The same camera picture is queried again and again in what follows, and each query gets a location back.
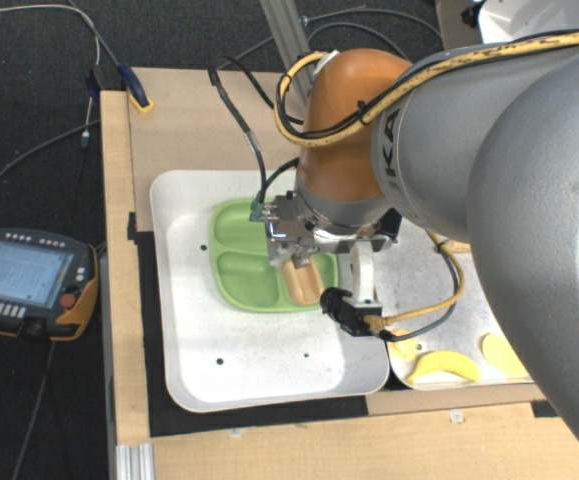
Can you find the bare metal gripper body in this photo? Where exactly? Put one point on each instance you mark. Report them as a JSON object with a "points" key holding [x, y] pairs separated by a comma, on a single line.
{"points": [[291, 228]]}

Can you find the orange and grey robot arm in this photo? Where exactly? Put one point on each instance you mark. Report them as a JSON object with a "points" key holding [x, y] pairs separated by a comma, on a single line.
{"points": [[494, 178]]}

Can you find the tan bread roll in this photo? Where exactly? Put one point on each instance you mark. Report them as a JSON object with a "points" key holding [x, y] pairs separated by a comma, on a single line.
{"points": [[303, 285]]}

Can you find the green divided plate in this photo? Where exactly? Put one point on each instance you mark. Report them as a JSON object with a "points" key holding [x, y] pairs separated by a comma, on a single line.
{"points": [[241, 275]]}

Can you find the white plastic tray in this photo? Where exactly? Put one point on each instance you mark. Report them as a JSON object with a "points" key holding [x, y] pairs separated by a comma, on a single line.
{"points": [[249, 363], [419, 278]]}

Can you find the brown cardboard board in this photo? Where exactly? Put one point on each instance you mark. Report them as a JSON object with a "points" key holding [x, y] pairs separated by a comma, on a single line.
{"points": [[184, 133]]}

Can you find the yellow flat piece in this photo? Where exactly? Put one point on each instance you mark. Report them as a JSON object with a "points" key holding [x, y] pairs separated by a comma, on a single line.
{"points": [[404, 349], [499, 355]]}

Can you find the yellow banana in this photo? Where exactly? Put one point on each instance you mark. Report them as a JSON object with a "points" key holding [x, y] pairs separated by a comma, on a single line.
{"points": [[444, 363]]}

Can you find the black cylinder on white bracket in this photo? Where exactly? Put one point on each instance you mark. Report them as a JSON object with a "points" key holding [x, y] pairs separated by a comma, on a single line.
{"points": [[354, 313]]}

